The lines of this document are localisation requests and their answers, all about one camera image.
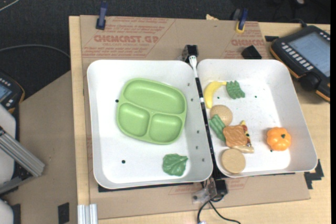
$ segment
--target toy banana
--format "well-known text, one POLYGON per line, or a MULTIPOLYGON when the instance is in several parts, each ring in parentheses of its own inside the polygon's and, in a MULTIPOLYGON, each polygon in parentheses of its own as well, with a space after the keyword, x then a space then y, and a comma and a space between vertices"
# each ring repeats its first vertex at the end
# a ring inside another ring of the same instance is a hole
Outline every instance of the toy banana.
POLYGON ((217 91, 222 85, 226 85, 226 81, 213 81, 210 82, 204 89, 204 103, 205 106, 212 108, 212 99, 215 91, 217 91))

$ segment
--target toy pumpkin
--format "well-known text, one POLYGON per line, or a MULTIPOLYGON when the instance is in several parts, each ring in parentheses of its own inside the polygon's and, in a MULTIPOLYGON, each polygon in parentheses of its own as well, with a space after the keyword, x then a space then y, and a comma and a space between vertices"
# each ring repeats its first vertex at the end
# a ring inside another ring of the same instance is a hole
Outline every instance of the toy pumpkin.
POLYGON ((267 144, 274 151, 284 151, 291 144, 291 135, 285 128, 273 127, 267 132, 267 144))

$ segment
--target white tray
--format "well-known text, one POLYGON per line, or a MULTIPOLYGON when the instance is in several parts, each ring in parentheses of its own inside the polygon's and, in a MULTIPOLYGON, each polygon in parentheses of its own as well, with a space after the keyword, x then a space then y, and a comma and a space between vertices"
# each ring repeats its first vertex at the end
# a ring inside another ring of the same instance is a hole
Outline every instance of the white tray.
POLYGON ((192 68, 182 61, 97 60, 87 71, 96 181, 108 189, 201 182, 213 170, 200 100, 192 68), (126 136, 117 126, 116 100, 124 84, 145 78, 180 89, 187 116, 179 139, 157 145, 126 136), (181 177, 162 169, 166 154, 188 157, 181 177))
POLYGON ((312 143, 300 104, 285 65, 277 60, 206 59, 197 66, 202 89, 211 81, 235 81, 245 92, 244 98, 232 99, 221 87, 215 93, 213 105, 223 104, 233 113, 230 125, 245 120, 255 152, 245 153, 246 168, 231 174, 220 164, 219 158, 228 147, 211 130, 216 163, 228 177, 256 176, 305 172, 317 165, 312 143), (267 130, 284 127, 292 136, 292 144, 283 152, 270 151, 266 143, 267 130))

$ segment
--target green leaf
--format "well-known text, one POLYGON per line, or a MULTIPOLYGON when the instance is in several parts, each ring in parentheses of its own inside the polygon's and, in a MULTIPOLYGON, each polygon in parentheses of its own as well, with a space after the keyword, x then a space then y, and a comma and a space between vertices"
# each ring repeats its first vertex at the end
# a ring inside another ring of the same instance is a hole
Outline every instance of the green leaf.
POLYGON ((167 154, 163 157, 162 168, 165 173, 171 176, 182 176, 187 160, 187 156, 180 156, 179 154, 167 154))

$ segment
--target blue clamp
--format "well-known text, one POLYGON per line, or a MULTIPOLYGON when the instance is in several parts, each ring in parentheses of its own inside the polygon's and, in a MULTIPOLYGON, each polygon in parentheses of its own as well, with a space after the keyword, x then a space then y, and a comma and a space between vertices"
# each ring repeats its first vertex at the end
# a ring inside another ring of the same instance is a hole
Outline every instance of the blue clamp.
POLYGON ((101 5, 100 5, 100 10, 99 10, 99 18, 97 19, 97 23, 96 23, 96 29, 99 29, 99 30, 104 30, 105 29, 106 11, 107 11, 107 2, 102 1, 101 5))
POLYGON ((243 11, 242 11, 242 15, 240 17, 240 20, 237 22, 236 32, 239 33, 239 34, 242 34, 245 30, 245 22, 246 22, 246 19, 247 19, 247 13, 248 13, 248 10, 246 8, 244 8, 243 11))

